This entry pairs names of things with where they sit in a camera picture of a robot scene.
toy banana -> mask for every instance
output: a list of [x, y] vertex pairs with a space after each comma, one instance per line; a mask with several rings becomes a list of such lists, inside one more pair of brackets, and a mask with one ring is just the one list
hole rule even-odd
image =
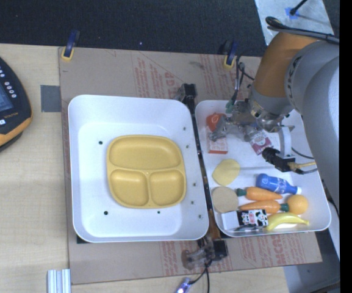
[[304, 223], [309, 224], [308, 220], [302, 219], [292, 212], [279, 212], [268, 216], [268, 231], [275, 229], [281, 223]]

yellow plate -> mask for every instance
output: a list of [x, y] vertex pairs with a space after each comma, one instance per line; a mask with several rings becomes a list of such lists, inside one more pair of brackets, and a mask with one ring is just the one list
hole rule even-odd
[[107, 149], [110, 192], [129, 208], [164, 208], [185, 197], [185, 165], [179, 147], [169, 138], [128, 135]]

blue bottle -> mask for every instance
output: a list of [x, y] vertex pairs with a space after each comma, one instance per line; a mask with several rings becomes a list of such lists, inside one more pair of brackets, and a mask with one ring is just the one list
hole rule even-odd
[[261, 173], [257, 176], [256, 187], [267, 189], [277, 194], [300, 194], [302, 192], [300, 187], [291, 186], [287, 180], [268, 176], [266, 173]]

black clamp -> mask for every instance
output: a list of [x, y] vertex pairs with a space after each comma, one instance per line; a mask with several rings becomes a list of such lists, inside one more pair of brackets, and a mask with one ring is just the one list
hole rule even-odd
[[234, 67], [236, 59], [235, 53], [237, 52], [238, 42], [233, 40], [231, 45], [229, 45], [228, 47], [229, 49], [225, 50], [227, 52], [227, 55], [224, 57], [223, 66], [225, 69], [231, 70]]
[[67, 44], [63, 47], [61, 58], [66, 61], [71, 61], [74, 54], [74, 47], [76, 46], [79, 38], [79, 31], [73, 29], [68, 37]]

gray tape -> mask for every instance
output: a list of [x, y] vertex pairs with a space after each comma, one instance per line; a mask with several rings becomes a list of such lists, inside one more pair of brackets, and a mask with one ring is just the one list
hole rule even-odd
[[58, 85], [40, 85], [41, 111], [60, 112], [60, 87]]

